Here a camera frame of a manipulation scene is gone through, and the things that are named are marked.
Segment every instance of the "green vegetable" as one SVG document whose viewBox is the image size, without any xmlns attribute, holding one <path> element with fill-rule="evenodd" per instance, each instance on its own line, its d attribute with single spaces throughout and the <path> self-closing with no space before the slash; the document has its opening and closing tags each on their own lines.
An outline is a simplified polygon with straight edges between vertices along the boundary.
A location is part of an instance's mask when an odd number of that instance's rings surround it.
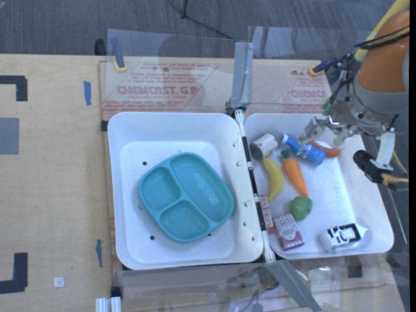
<svg viewBox="0 0 416 312">
<path fill-rule="evenodd" d="M 291 201 L 291 213 L 297 220 L 303 220 L 312 210 L 312 200 L 305 196 L 297 196 Z"/>
</svg>

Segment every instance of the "carrot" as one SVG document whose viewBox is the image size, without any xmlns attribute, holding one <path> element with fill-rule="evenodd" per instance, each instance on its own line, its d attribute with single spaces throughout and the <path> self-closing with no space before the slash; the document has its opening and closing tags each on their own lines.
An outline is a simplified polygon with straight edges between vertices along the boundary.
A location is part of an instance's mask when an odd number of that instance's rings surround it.
<svg viewBox="0 0 416 312">
<path fill-rule="evenodd" d="M 339 155 L 339 149 L 337 148 L 327 148 L 327 147 L 321 146 L 319 143 L 316 143 L 314 141 L 310 142 L 310 144 L 318 149 L 325 151 L 325 154 L 326 154 L 325 157 L 332 158 L 332 157 L 336 157 Z"/>
<path fill-rule="evenodd" d="M 296 159 L 290 157 L 289 150 L 283 150 L 281 154 L 285 158 L 283 167 L 287 175 L 289 176 L 295 187 L 299 190 L 300 194 L 305 197 L 308 197 L 304 175 L 302 174 L 302 171 L 300 169 L 299 162 Z"/>
</svg>

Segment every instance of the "white can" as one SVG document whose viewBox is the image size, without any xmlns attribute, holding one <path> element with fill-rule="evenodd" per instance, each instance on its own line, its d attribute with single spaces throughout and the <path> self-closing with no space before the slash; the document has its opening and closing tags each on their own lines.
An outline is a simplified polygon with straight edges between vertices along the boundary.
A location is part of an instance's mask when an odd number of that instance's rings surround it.
<svg viewBox="0 0 416 312">
<path fill-rule="evenodd" d="M 269 156 L 273 150 L 277 149 L 278 146 L 279 143 L 276 138 L 266 133 L 250 144 L 250 154 L 254 159 L 261 161 L 261 159 Z"/>
</svg>

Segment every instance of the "white tray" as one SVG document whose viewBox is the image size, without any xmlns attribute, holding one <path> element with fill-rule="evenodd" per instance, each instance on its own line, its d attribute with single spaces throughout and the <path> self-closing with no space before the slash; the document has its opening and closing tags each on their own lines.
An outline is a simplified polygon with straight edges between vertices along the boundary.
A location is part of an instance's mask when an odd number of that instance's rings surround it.
<svg viewBox="0 0 416 312">
<path fill-rule="evenodd" d="M 245 130 L 248 143 L 265 133 L 271 133 L 278 140 L 282 134 L 297 136 L 314 115 L 311 114 L 253 114 L 246 119 Z M 326 130 L 320 139 L 333 147 L 334 134 Z M 283 169 L 280 151 L 284 145 L 273 151 L 269 157 Z M 313 200 L 312 211 L 302 221 L 296 221 L 305 244 L 292 250 L 283 251 L 275 234 L 269 235 L 272 249 L 286 259 L 309 259 L 336 255 L 384 253 L 394 243 L 393 230 L 388 219 L 377 184 L 371 183 L 352 160 L 357 150 L 364 150 L 360 136 L 348 138 L 341 148 L 340 156 L 325 159 L 320 166 L 299 159 Z M 259 194 L 268 194 L 269 180 L 263 165 L 253 159 L 253 169 Z M 289 213 L 289 202 L 299 195 L 291 182 L 285 178 L 279 196 L 272 200 L 270 211 L 273 216 Z M 363 239 L 355 245 L 342 246 L 333 253 L 324 252 L 317 239 L 324 230 L 333 226 L 356 223 L 368 228 Z"/>
<path fill-rule="evenodd" d="M 263 238 L 234 119 L 214 113 L 125 112 L 110 119 L 108 136 L 116 250 L 126 267 L 246 263 L 261 255 Z M 148 214 L 138 193 L 139 181 L 150 168 L 185 151 L 202 156 L 235 200 L 234 212 L 224 224 L 190 243 L 169 238 Z"/>
</svg>

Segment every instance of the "yellow pole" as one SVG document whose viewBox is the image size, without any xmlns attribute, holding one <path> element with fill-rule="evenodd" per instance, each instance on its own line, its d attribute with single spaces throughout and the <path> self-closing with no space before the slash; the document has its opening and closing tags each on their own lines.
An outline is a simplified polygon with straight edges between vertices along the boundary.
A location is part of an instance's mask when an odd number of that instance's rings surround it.
<svg viewBox="0 0 416 312">
<path fill-rule="evenodd" d="M 380 30 L 382 25 L 394 14 L 401 12 L 402 10 L 405 10 L 408 5 L 410 4 L 410 0 L 396 0 L 395 3 L 390 7 L 390 9 L 385 13 L 383 18 L 378 22 L 377 26 L 373 29 L 373 31 L 370 33 L 370 35 L 367 37 L 367 40 L 372 40 L 377 32 Z M 354 55 L 354 58 L 358 61 L 363 61 L 365 58 L 365 55 L 367 54 L 367 50 L 364 49 L 358 49 L 356 51 L 356 54 Z"/>
</svg>

